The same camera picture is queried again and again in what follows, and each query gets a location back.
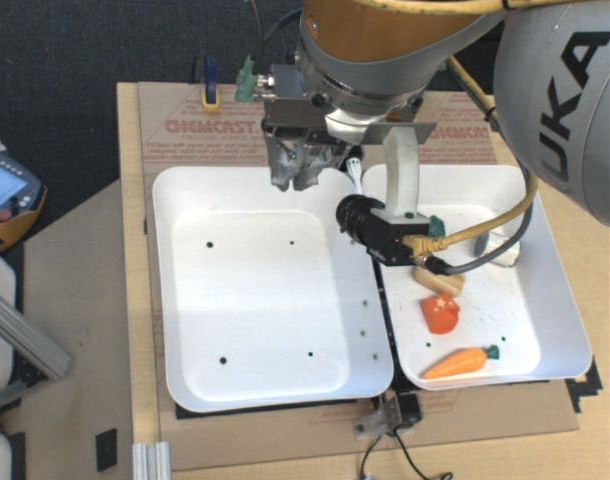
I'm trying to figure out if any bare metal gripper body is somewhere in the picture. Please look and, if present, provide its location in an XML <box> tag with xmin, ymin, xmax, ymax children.
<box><xmin>261</xmin><ymin>64</ymin><xmax>387</xmax><ymax>171</ymax></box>

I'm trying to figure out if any white plastic tray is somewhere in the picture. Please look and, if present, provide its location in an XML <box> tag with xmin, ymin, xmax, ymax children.
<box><xmin>151</xmin><ymin>165</ymin><xmax>396</xmax><ymax>414</ymax></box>
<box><xmin>360</xmin><ymin>163</ymin><xmax>593</xmax><ymax>391</ymax></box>

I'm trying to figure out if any thin black and white rod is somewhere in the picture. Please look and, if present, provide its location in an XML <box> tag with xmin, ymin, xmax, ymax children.
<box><xmin>346</xmin><ymin>156</ymin><xmax>403</xmax><ymax>395</ymax></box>

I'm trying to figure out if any beige bread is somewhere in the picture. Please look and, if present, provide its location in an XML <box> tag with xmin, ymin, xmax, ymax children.
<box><xmin>414</xmin><ymin>265</ymin><xmax>467</xmax><ymax>297</ymax></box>

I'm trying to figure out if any red carton with yellow star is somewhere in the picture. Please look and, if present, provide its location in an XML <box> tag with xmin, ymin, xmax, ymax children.
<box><xmin>419</xmin><ymin>292</ymin><xmax>461</xmax><ymax>336</ymax></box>

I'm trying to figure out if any orange carrot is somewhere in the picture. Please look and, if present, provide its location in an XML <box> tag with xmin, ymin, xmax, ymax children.
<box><xmin>422</xmin><ymin>344</ymin><xmax>501</xmax><ymax>381</ymax></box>

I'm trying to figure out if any brown cardboard board red print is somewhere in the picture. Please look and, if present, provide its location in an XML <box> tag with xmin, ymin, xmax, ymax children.
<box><xmin>137</xmin><ymin>81</ymin><xmax>581</xmax><ymax>472</ymax></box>

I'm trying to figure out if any black cylinder on white bracket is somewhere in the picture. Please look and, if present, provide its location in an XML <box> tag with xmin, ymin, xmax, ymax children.
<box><xmin>335</xmin><ymin>121</ymin><xmax>438</xmax><ymax>268</ymax></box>

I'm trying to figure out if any black block with thin wires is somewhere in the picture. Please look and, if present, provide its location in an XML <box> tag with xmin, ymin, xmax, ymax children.
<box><xmin>383</xmin><ymin>392</ymin><xmax>425</xmax><ymax>437</ymax></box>

